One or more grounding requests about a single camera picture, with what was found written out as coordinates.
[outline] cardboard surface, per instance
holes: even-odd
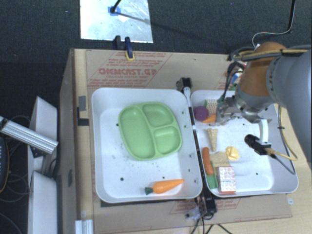
[[[159,59],[159,63],[149,67],[151,71],[144,81],[133,81],[140,79],[138,75],[120,75],[113,74],[109,77],[107,74],[101,74],[101,68],[107,68],[106,64],[109,63],[110,58],[120,58],[123,60],[122,51],[103,51],[103,50],[74,50],[75,53],[75,72],[76,72],[76,98],[79,96],[86,96],[89,105],[87,110],[80,112],[80,117],[88,118],[89,122],[92,122],[92,115],[90,113],[90,98],[92,92],[99,86],[121,86],[123,81],[118,79],[127,79],[132,81],[134,87],[146,87],[146,88],[169,88],[174,89],[176,81],[181,77],[191,77],[194,87],[192,90],[197,89],[222,89],[224,86],[225,76],[224,72],[228,66],[225,55],[202,55],[202,54],[182,54],[182,53],[163,53],[156,58]],[[140,73],[145,72],[147,67],[139,68]],[[158,203],[147,204],[127,204],[111,206],[103,204],[95,193],[94,186],[91,187],[90,182],[94,182],[94,154],[93,142],[89,141],[93,139],[92,124],[88,126],[77,127],[77,139],[81,139],[78,143],[76,157],[79,164],[79,183],[76,185],[79,190],[81,198],[78,201],[78,209],[81,207],[81,216],[77,218],[93,219],[94,230],[96,234],[108,234],[108,233],[126,233],[126,232],[138,232],[147,231],[148,233],[189,233],[190,228],[177,228],[193,226],[195,224],[192,220],[185,219],[185,213],[191,208],[195,207],[195,203],[192,200],[184,201],[168,201]],[[306,166],[302,165],[297,169],[299,181],[305,174],[303,187],[299,186],[299,192],[295,192],[293,195],[298,195],[297,208],[295,208],[296,214],[300,216],[302,221],[310,224],[307,221],[307,217],[311,214],[311,200],[306,199],[304,193],[311,194],[311,171],[307,176]],[[286,218],[291,217],[290,207],[287,203],[286,195],[265,195],[254,196],[246,198],[234,198],[234,199],[221,199],[217,200],[218,212],[214,215],[212,220],[207,221],[206,224],[211,223],[229,223],[229,222],[244,222],[244,226],[250,226],[254,228],[258,226],[258,222],[255,224],[245,223],[245,221],[264,220],[274,218]],[[275,233],[280,233],[278,230],[287,231],[289,228],[285,228],[285,223],[292,222],[292,219],[280,219],[274,220],[274,228],[271,228],[271,224],[257,227],[256,230],[261,230],[258,233],[273,233],[269,230],[275,230]],[[250,233],[248,229],[242,227],[242,223],[239,225],[226,225],[232,227],[231,231],[240,233]],[[171,228],[168,231],[152,231],[154,229],[166,229]]]

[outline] green plate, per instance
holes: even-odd
[[[160,102],[124,108],[118,116],[118,125],[127,151],[139,160],[170,155],[182,145],[180,128],[174,114]]]

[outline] toy carrot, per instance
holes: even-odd
[[[209,154],[209,148],[208,147],[204,147],[203,151],[201,152],[201,155],[203,157],[203,163],[204,163],[204,168],[205,171],[208,175],[214,175],[214,169],[213,166],[210,162],[210,154]]]
[[[208,116],[205,120],[203,120],[202,122],[203,123],[214,123],[215,122],[215,119],[216,119],[216,115],[213,114],[213,115],[210,115]]]
[[[174,187],[178,186],[179,184],[182,184],[184,182],[183,179],[173,179],[173,180],[164,180],[164,181],[159,181],[154,184],[154,186],[151,187],[145,187],[144,191],[145,194],[148,195],[150,193],[165,193]]]

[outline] blue clamp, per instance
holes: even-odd
[[[130,41],[130,37],[125,38],[125,50],[126,50],[126,58],[128,61],[133,61],[135,59],[135,55],[132,52],[132,44]]]
[[[126,58],[128,61],[133,61],[135,59],[135,55],[132,51],[132,44],[130,41],[130,37],[125,38],[125,46],[121,47],[121,37],[116,36],[113,40],[113,49],[114,50],[126,50]]]
[[[118,13],[121,13],[121,9],[119,7],[116,7],[116,10],[114,13],[111,12],[111,9],[112,9],[113,6],[108,6],[107,7],[107,10],[108,10],[108,13],[113,16],[113,17],[116,17],[118,16]]]

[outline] black cable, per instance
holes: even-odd
[[[197,227],[198,227],[198,224],[199,224],[199,220],[197,220],[196,224],[194,225],[194,228],[193,228],[191,234],[194,234],[194,233],[195,233],[195,231],[196,231],[196,229],[197,229]]]
[[[204,217],[201,217],[201,221],[203,223],[203,234],[205,234],[205,222],[204,222]]]
[[[236,65],[237,65],[237,61],[234,61],[228,67],[227,77],[226,77],[226,81],[225,81],[225,88],[224,88],[223,94],[221,95],[222,101],[225,99],[226,91],[228,90],[229,85],[231,83],[231,72],[236,67]]]
[[[11,118],[10,120],[11,120],[11,121],[13,121],[13,120],[15,120],[15,119],[17,119],[17,118],[23,118],[23,119],[26,119],[26,120],[28,121],[28,124],[30,123],[30,119],[29,119],[29,117],[24,116],[24,115],[16,115],[16,116],[14,116],[13,118]]]
[[[10,157],[14,154],[14,152],[17,150],[17,148],[23,144],[22,142],[19,142],[18,144],[16,144],[14,147],[12,147],[9,152],[10,152]]]
[[[2,216],[3,218],[5,218],[6,220],[8,220],[14,227],[15,229],[19,232],[19,234],[23,234],[20,230],[20,228],[16,225],[16,223],[14,223],[9,217],[7,217],[6,215],[4,215],[3,213],[0,213],[0,216]]]
[[[207,231],[205,234],[208,234],[208,233],[210,232],[210,230],[212,229],[213,226],[214,226],[214,225],[212,224],[212,225],[209,227],[208,231]]]
[[[223,230],[225,230],[228,234],[233,234],[231,232],[229,232],[227,229],[225,229],[222,225],[218,224],[218,226],[220,226]]]
[[[51,171],[51,168],[52,168],[52,164],[57,160],[57,158],[53,159],[50,163],[50,166],[49,166],[49,170],[48,170],[48,174],[50,174],[50,171]]]
[[[271,155],[271,157],[274,158],[274,159],[276,159],[279,163],[281,163],[281,164],[283,165],[283,167],[285,167],[286,170],[287,170],[288,172],[290,172],[292,175],[295,175],[295,174],[296,174],[295,170],[292,171],[291,169],[289,169],[289,168],[285,165],[285,163],[284,163],[283,161],[281,161],[276,155]]]
[[[17,192],[17,191],[15,191],[15,190],[11,189],[11,187],[7,184],[7,185],[6,185],[6,188],[7,188],[8,190],[10,190],[11,192],[13,192],[13,193],[15,193],[15,194],[17,194],[17,195],[21,195],[21,196],[18,197],[18,198],[16,198],[16,199],[13,199],[13,200],[8,200],[8,199],[0,198],[0,201],[5,202],[5,203],[17,202],[17,201],[21,200],[23,197],[25,197],[26,195],[29,194],[29,192],[28,192],[28,183],[27,183],[27,181],[26,181],[26,179],[25,179],[24,177],[22,177],[22,176],[20,176],[20,175],[17,175],[17,174],[10,174],[9,176],[18,177],[18,178],[19,178],[18,181],[22,180],[22,181],[25,183],[25,192],[24,192],[24,193]]]
[[[204,219],[205,219],[205,220],[211,220],[213,217],[214,217],[214,214],[212,213],[212,215],[211,215],[209,218],[207,218],[206,216],[204,216]]]
[[[291,14],[289,16],[289,22],[288,22],[288,29],[291,30],[293,27],[293,15],[294,15],[294,8],[295,8],[296,0],[292,0],[291,5]]]
[[[15,190],[13,190],[8,184],[6,185],[6,188],[9,189],[9,191],[17,194],[17,195],[29,195],[29,192],[24,192],[24,193],[21,193],[21,192],[17,192]]]
[[[8,179],[7,182],[9,183],[14,183],[14,182],[18,182],[20,180],[22,180],[23,178],[26,178],[28,176],[28,174],[25,174],[24,176],[20,176],[20,178],[17,178],[17,179]]]

